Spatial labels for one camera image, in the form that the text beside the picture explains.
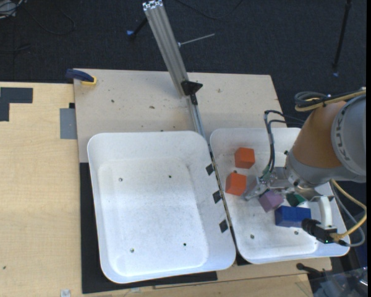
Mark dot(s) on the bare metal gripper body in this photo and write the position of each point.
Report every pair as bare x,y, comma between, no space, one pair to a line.
279,181

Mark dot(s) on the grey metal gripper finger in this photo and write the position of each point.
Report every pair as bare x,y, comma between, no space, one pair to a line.
255,192

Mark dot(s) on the pale wood board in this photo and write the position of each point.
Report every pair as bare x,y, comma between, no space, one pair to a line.
136,104

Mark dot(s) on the green cube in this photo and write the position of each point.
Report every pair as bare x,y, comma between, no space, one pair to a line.
295,200

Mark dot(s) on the purple cube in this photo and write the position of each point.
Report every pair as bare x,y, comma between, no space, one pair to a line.
270,201

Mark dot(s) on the orange cube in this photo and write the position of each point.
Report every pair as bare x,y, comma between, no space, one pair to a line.
244,158
235,184

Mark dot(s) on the blue cube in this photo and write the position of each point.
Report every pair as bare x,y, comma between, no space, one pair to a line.
286,216
303,213

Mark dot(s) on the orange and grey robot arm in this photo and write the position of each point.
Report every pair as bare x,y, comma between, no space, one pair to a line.
321,138

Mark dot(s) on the white plastic tray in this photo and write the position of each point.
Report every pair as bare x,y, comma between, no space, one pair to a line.
154,209
266,240

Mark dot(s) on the black cylinder on white bracket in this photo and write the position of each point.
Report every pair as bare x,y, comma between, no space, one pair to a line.
320,229

